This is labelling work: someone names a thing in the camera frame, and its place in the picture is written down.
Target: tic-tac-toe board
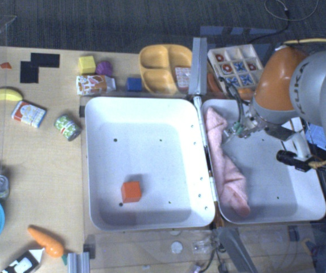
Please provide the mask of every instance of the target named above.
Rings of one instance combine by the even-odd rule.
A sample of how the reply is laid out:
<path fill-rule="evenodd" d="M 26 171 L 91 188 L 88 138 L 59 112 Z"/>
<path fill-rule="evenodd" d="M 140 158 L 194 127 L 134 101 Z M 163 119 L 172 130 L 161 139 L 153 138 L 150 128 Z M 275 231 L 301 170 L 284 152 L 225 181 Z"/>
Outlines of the tic-tac-toe board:
<path fill-rule="evenodd" d="M 208 59 L 223 90 L 223 80 L 238 89 L 255 89 L 263 72 L 263 66 L 252 44 L 211 49 Z"/>

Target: orange cube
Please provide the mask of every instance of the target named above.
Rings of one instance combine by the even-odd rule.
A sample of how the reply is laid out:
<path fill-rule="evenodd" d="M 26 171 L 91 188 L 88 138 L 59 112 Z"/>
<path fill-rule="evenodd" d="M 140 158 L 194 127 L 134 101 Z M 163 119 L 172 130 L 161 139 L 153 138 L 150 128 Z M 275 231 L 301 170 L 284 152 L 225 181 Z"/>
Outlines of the orange cube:
<path fill-rule="evenodd" d="M 139 181 L 124 182 L 121 187 L 122 202 L 138 202 L 141 198 Z"/>

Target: blue block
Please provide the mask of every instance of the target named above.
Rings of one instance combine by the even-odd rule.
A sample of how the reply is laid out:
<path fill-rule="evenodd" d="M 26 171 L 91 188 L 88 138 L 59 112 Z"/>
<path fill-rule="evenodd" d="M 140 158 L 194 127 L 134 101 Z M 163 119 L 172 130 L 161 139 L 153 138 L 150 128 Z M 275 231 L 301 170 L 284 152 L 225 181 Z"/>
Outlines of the blue block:
<path fill-rule="evenodd" d="M 142 91 L 142 81 L 140 78 L 127 78 L 126 90 L 133 92 Z"/>

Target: pink towel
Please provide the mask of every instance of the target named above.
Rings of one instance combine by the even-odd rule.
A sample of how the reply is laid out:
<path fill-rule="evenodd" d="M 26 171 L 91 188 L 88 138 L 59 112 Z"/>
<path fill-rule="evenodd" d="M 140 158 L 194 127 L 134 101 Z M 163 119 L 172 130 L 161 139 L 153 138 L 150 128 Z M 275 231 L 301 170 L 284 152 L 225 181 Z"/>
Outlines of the pink towel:
<path fill-rule="evenodd" d="M 246 179 L 221 148 L 222 132 L 227 127 L 227 121 L 209 107 L 205 125 L 220 204 L 229 205 L 239 216 L 247 217 L 250 207 L 247 204 Z"/>

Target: yellow block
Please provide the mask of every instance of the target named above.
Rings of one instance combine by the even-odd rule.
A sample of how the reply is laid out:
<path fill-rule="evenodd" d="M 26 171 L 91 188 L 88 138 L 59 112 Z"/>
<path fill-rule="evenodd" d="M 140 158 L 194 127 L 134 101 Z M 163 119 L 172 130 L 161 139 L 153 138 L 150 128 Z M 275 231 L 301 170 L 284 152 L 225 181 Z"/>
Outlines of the yellow block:
<path fill-rule="evenodd" d="M 94 74 L 96 71 L 96 63 L 93 56 L 80 57 L 78 67 L 81 75 Z"/>

